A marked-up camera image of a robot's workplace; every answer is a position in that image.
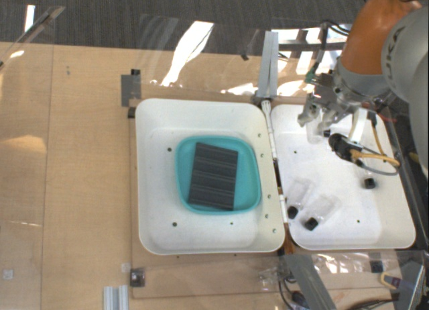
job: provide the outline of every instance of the white tray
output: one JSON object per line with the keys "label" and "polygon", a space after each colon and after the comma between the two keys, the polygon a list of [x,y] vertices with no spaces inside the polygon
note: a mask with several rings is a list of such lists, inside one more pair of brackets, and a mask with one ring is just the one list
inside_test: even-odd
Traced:
{"label": "white tray", "polygon": [[[283,244],[271,148],[258,108],[242,103],[148,99],[137,107],[135,122],[139,236],[147,250],[160,255],[272,252]],[[201,215],[180,202],[174,151],[184,138],[201,135],[237,137],[253,148],[262,192],[254,210]]]}
{"label": "white tray", "polygon": [[[271,113],[275,132],[275,144],[283,190],[288,196],[288,187],[294,180],[307,178],[314,184],[311,197],[334,195],[341,200],[341,208],[313,231],[302,225],[305,206],[297,217],[290,220],[290,231],[295,242],[309,250],[349,250],[407,248],[414,243],[416,231],[399,176],[374,174],[377,187],[364,189],[358,168],[341,160],[331,151],[328,139],[318,144],[309,144],[306,129],[297,123],[302,106],[280,105]],[[393,156],[387,132],[379,118],[377,131],[381,145],[388,156]],[[351,118],[332,127],[332,133],[348,135]],[[376,150],[369,121],[365,126],[363,143]],[[389,168],[380,162],[375,168]]]}

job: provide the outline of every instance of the teal container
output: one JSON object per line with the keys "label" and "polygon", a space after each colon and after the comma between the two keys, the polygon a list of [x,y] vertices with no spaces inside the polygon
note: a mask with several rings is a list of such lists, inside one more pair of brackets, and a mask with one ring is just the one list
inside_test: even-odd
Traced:
{"label": "teal container", "polygon": [[[234,207],[232,211],[188,203],[197,143],[210,144],[238,152]],[[226,136],[194,136],[186,138],[177,145],[175,168],[180,200],[192,212],[204,215],[232,215],[254,209],[261,200],[261,181],[255,154],[251,146],[239,138]]]}

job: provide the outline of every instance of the black cap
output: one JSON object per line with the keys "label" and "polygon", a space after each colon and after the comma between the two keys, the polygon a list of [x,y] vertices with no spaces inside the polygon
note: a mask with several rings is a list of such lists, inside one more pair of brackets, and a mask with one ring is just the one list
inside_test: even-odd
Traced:
{"label": "black cap", "polygon": [[294,206],[288,207],[288,217],[290,219],[295,218],[297,214],[298,214],[298,209],[296,207],[294,207]]}
{"label": "black cap", "polygon": [[366,178],[364,181],[366,189],[374,189],[375,188],[375,180],[373,178]]}
{"label": "black cap", "polygon": [[311,217],[305,224],[304,227],[306,227],[306,229],[312,231],[319,223],[317,222],[317,220],[315,220],[315,218]]}

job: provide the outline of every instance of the orange robot arm part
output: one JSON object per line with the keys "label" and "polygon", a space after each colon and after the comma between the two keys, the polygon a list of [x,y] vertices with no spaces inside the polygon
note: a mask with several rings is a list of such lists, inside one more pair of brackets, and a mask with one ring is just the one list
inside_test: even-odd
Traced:
{"label": "orange robot arm part", "polygon": [[421,8],[418,1],[368,0],[356,17],[341,63],[357,74],[381,74],[381,49],[392,27]]}

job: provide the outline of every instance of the black sponge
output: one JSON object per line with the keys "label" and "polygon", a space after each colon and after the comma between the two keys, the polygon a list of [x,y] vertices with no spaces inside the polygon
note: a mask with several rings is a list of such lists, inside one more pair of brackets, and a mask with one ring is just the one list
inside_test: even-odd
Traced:
{"label": "black sponge", "polygon": [[238,155],[235,150],[197,143],[188,203],[234,210]]}

